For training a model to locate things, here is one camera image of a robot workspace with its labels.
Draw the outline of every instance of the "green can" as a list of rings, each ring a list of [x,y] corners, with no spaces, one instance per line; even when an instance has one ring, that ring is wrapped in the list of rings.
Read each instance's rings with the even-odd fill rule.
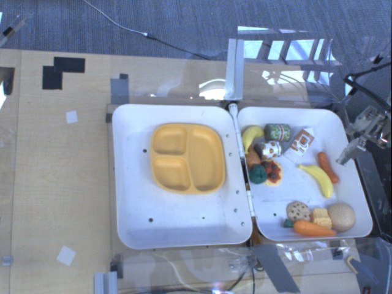
[[[291,129],[288,124],[267,124],[264,128],[266,141],[289,141]]]

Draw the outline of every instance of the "banana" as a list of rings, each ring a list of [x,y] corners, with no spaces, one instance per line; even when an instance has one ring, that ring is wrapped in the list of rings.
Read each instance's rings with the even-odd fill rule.
[[[330,198],[333,191],[333,185],[330,177],[318,165],[299,165],[298,168],[305,170],[313,176],[320,184],[323,195]]]
[[[260,126],[250,126],[245,130],[242,136],[245,154],[247,154],[247,150],[252,144],[253,139],[262,136],[264,136],[264,131]]]

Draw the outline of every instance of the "carrot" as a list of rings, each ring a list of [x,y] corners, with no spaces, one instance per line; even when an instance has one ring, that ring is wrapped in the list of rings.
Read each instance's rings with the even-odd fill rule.
[[[299,234],[308,236],[333,236],[336,234],[335,231],[305,220],[295,221],[294,231]]]
[[[325,173],[330,177],[330,180],[333,184],[336,184],[339,182],[339,177],[335,174],[334,171],[332,171],[332,168],[330,166],[330,163],[328,162],[328,158],[326,157],[326,154],[321,151],[317,155],[318,158],[318,164],[320,165],[320,168],[325,171]]]

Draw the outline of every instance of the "black cable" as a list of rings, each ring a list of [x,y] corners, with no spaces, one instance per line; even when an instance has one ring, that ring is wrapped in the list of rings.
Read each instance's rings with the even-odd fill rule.
[[[391,106],[388,105],[385,100],[383,100],[382,98],[380,98],[378,95],[374,94],[373,92],[371,92],[367,88],[359,85],[357,82],[350,80],[348,76],[344,79],[344,83],[363,92],[365,95],[367,95],[368,97],[370,97],[371,99],[376,101],[385,111],[391,112]]]
[[[255,291],[256,291],[255,271],[253,271],[253,268],[251,268],[251,271],[252,271],[252,281],[253,281],[253,291],[252,291],[252,294],[255,294]]]
[[[204,60],[211,60],[211,58],[208,58],[208,57],[206,57],[206,56],[203,56],[203,55],[200,55],[200,54],[198,54],[198,53],[194,53],[194,52],[185,50],[185,49],[183,49],[183,48],[174,46],[174,45],[172,45],[172,44],[170,44],[170,43],[168,43],[168,42],[164,42],[163,40],[160,40],[160,39],[158,39],[157,37],[155,37],[155,36],[153,36],[153,35],[151,35],[151,34],[148,34],[147,32],[142,32],[142,31],[137,31],[136,29],[127,28],[127,27],[125,27],[125,26],[123,26],[123,25],[117,23],[114,19],[112,19],[111,17],[109,17],[106,13],[104,13],[103,11],[101,11],[100,9],[98,9],[96,6],[92,5],[92,4],[91,4],[90,2],[88,2],[87,0],[82,0],[82,1],[83,1],[84,3],[86,3],[88,6],[92,7],[95,11],[97,11],[98,13],[100,13],[100,14],[101,14],[103,17],[105,17],[108,21],[110,21],[110,22],[113,23],[115,26],[117,26],[117,27],[119,27],[119,28],[121,28],[121,29],[124,29],[124,30],[126,30],[126,31],[130,31],[130,32],[134,32],[134,33],[139,34],[139,35],[143,35],[143,36],[147,37],[148,39],[156,40],[157,42],[160,42],[160,43],[162,43],[163,45],[166,45],[166,46],[171,47],[171,48],[173,48],[173,49],[176,49],[176,50],[179,50],[179,51],[188,53],[188,54],[190,54],[190,55],[194,55],[194,56],[196,56],[196,57],[198,57],[198,58],[201,58],[201,59],[204,59]]]
[[[231,286],[229,286],[229,288],[228,288],[227,290],[228,290],[228,291],[233,290],[233,288],[235,288],[236,285],[242,281],[242,279],[243,279],[245,273],[246,273],[246,270],[239,276],[239,278],[237,279],[237,281],[235,281]]]
[[[360,77],[360,76],[362,76],[362,75],[369,74],[369,73],[372,73],[372,72],[381,70],[381,69],[383,69],[384,67],[387,67],[387,66],[390,66],[390,65],[392,65],[392,61],[391,61],[391,62],[384,63],[384,64],[382,64],[382,65],[380,65],[380,66],[377,66],[377,67],[372,67],[371,69],[366,70],[366,71],[363,71],[363,72],[348,74],[347,77],[357,78],[357,77]]]
[[[191,51],[182,49],[182,48],[177,47],[177,46],[174,46],[174,45],[172,45],[172,44],[170,44],[170,43],[168,43],[168,42],[164,42],[163,40],[158,39],[157,37],[155,37],[155,36],[152,35],[152,34],[147,34],[145,37],[147,37],[148,39],[151,39],[151,40],[155,40],[155,41],[157,41],[157,42],[160,42],[161,44],[166,45],[166,46],[168,46],[168,47],[171,47],[171,48],[173,48],[173,49],[177,49],[177,50],[179,50],[179,51],[188,53],[188,54],[190,54],[190,55],[194,55],[194,56],[196,56],[196,57],[199,57],[200,59],[209,60],[209,61],[211,60],[210,58],[208,58],[208,57],[206,57],[206,56],[203,56],[203,55],[200,55],[200,54],[198,54],[198,53],[194,53],[194,52],[191,52]]]

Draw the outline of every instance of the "white paper square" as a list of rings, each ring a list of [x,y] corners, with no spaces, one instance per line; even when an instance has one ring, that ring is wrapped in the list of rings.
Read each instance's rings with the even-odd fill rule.
[[[57,260],[67,266],[70,266],[74,260],[75,255],[75,251],[73,251],[71,248],[68,248],[67,246],[63,246],[59,255],[57,256]]]
[[[78,121],[78,113],[76,111],[67,112],[67,123],[75,123]]]

